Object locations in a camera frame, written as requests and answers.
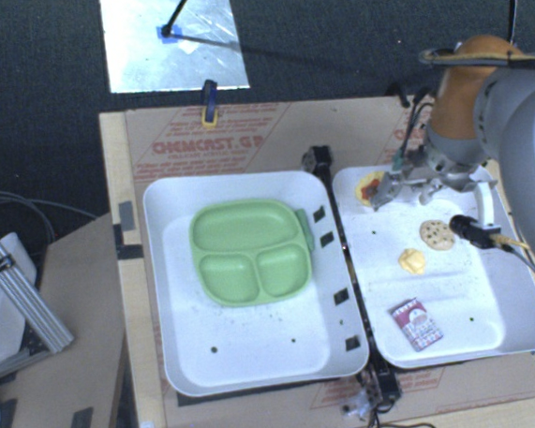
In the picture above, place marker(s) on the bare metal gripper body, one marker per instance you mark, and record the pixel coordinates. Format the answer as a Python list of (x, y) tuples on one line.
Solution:
[(452, 172)]

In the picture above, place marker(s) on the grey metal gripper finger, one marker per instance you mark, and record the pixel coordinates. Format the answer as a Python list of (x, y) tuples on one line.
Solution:
[(429, 192), (382, 195)]

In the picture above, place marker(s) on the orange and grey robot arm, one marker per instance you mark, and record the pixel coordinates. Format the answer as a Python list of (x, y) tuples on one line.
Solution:
[(516, 109)]

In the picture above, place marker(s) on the yellow and red pizza slice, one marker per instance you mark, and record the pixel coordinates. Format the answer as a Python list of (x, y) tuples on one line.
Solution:
[(364, 189)]

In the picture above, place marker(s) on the tan chocolate chip biscuit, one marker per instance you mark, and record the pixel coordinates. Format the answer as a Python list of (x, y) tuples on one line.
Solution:
[(435, 235)]

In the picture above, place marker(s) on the yellow lumpy toy food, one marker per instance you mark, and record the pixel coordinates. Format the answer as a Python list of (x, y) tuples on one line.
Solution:
[(412, 261)]

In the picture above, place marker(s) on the thin black rod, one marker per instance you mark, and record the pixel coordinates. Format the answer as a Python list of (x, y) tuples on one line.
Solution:
[(351, 266)]

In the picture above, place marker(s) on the white plastic tray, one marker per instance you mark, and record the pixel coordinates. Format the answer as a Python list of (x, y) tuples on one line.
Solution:
[(456, 312), (261, 340)]

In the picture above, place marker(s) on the red and white carton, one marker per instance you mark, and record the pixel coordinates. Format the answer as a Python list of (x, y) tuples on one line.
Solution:
[(417, 325)]

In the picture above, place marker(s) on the brown cardboard board red print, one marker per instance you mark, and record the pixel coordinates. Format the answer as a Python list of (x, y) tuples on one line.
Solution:
[(250, 134)]

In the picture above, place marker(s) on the green divided plate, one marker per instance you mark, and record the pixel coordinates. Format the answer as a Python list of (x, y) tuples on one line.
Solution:
[(247, 250)]

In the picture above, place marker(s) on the black cylinder on white bracket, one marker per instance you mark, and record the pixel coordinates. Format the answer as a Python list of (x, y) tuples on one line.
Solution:
[(472, 231)]

